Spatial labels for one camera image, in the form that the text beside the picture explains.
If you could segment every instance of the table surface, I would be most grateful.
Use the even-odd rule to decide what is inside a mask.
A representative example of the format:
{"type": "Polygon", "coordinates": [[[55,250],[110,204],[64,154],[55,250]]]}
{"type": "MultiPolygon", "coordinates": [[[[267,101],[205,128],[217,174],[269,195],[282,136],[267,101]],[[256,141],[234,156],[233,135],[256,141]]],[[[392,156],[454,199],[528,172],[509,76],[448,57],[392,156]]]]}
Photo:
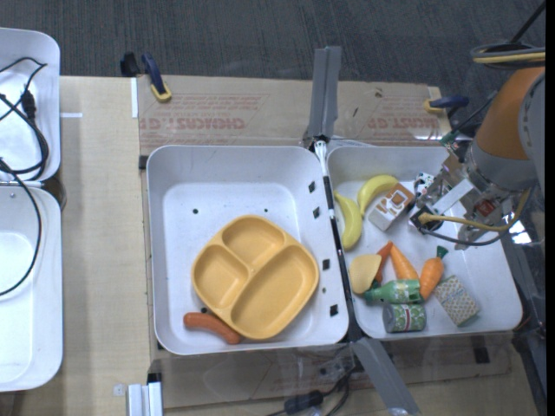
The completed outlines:
{"type": "MultiPolygon", "coordinates": [[[[60,93],[59,176],[68,199],[62,211],[63,360],[50,382],[15,393],[11,416],[124,415],[127,385],[145,384],[151,362],[131,79],[63,76],[60,93]]],[[[537,414],[518,353],[510,343],[503,349],[511,359],[505,374],[431,377],[409,391],[424,414],[537,414]]],[[[282,405],[276,400],[199,406],[167,414],[267,414],[282,405]]],[[[353,392],[343,414],[389,413],[376,391],[366,389],[353,392]]]]}

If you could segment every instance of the yellow cable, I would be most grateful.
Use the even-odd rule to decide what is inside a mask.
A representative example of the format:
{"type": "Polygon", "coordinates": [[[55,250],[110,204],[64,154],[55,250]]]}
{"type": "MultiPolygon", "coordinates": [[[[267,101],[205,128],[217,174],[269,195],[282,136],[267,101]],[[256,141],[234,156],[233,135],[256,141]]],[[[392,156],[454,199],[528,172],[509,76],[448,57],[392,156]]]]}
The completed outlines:
{"type": "Polygon", "coordinates": [[[491,226],[491,225],[481,224],[480,222],[475,222],[473,220],[467,220],[465,218],[448,218],[448,217],[445,217],[445,216],[430,214],[428,212],[422,213],[418,217],[418,220],[420,221],[421,224],[426,224],[427,222],[432,222],[432,221],[445,221],[445,222],[456,222],[457,224],[470,225],[470,226],[473,226],[474,228],[480,228],[481,230],[486,230],[486,231],[504,231],[504,230],[507,230],[507,229],[511,228],[516,223],[516,221],[519,220],[520,214],[522,213],[522,210],[524,209],[524,205],[525,205],[529,195],[530,195],[530,190],[526,190],[522,194],[522,197],[520,198],[519,204],[517,206],[516,211],[514,212],[514,216],[511,219],[511,221],[508,224],[504,224],[504,225],[500,225],[500,226],[491,226]]]}
{"type": "Polygon", "coordinates": [[[503,63],[517,62],[519,60],[541,60],[545,59],[545,52],[532,52],[529,54],[513,54],[513,55],[491,55],[488,57],[475,57],[473,60],[477,63],[503,63]]]}

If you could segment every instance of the green bottle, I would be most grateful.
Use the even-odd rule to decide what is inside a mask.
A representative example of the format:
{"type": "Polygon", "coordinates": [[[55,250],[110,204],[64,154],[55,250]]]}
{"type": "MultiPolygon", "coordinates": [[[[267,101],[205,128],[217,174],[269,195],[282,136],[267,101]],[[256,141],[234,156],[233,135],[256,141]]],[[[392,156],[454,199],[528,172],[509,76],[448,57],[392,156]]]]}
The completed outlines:
{"type": "Polygon", "coordinates": [[[398,279],[389,281],[381,287],[371,288],[364,293],[366,303],[375,301],[389,303],[423,302],[418,279],[398,279]]]}

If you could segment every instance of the tin can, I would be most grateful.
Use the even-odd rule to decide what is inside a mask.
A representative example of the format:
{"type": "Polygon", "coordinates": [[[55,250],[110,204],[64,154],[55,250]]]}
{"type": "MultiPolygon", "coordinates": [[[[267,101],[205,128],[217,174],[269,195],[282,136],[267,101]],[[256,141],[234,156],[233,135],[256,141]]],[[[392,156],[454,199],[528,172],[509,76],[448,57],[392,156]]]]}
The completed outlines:
{"type": "Polygon", "coordinates": [[[419,304],[385,303],[382,318],[388,333],[422,331],[426,327],[426,310],[419,304]]]}

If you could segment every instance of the blue clamp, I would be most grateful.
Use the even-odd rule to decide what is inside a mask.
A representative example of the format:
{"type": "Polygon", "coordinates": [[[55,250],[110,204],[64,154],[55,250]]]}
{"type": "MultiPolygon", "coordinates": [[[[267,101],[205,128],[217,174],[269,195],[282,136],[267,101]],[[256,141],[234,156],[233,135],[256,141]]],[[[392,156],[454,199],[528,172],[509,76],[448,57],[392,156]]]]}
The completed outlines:
{"type": "Polygon", "coordinates": [[[151,85],[154,97],[157,101],[166,102],[172,98],[172,92],[167,84],[162,80],[158,65],[154,61],[152,55],[148,52],[144,53],[140,59],[145,64],[145,72],[150,75],[151,85]]]}
{"type": "Polygon", "coordinates": [[[465,107],[468,105],[469,101],[468,97],[464,97],[462,95],[450,95],[448,97],[441,97],[440,99],[436,99],[434,101],[426,99],[424,101],[424,109],[431,114],[438,114],[441,113],[446,107],[465,107]]]}

